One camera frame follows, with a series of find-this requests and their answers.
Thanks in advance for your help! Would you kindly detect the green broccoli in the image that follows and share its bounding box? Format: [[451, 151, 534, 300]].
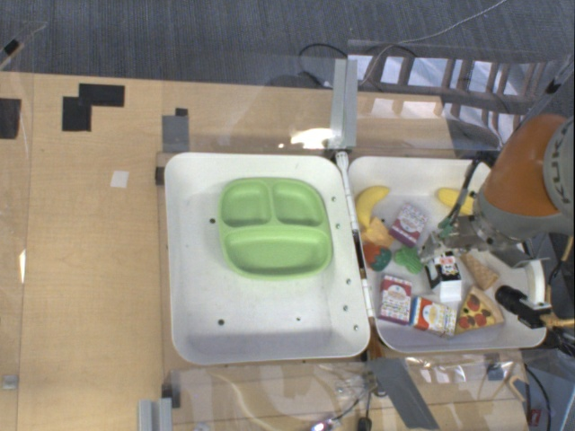
[[393, 245, 425, 275]]

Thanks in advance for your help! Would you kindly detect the pizza slice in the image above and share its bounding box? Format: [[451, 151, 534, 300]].
[[454, 285, 506, 337]]

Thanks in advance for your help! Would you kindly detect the green divided plate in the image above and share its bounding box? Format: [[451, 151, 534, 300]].
[[217, 176, 334, 281]]

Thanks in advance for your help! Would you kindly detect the tan waffle biscuit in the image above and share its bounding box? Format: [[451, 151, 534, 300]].
[[460, 251, 500, 292]]

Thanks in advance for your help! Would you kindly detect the red and white carton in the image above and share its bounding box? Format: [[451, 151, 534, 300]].
[[409, 295, 459, 338]]

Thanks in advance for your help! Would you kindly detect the yellow banana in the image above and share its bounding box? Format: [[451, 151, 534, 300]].
[[355, 185, 392, 231], [436, 187, 477, 217]]

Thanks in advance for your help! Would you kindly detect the white plastic tray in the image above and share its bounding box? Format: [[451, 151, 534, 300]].
[[348, 154, 550, 355], [163, 152, 372, 366]]

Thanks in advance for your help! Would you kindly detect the pink and white carton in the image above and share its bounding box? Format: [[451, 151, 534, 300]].
[[377, 274, 414, 326]]

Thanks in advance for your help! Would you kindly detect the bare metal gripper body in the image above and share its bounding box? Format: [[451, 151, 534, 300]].
[[437, 215, 518, 253]]

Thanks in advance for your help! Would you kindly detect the red strawberry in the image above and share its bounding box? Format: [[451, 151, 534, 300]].
[[362, 242, 393, 272]]

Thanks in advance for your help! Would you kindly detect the purple and pink carton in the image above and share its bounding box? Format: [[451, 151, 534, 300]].
[[387, 202, 429, 248]]

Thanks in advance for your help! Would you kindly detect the black cylinder on white bracket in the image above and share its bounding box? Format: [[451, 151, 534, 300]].
[[494, 258, 553, 330]]

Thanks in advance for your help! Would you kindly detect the white and black carton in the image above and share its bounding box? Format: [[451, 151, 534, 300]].
[[423, 250, 464, 304]]

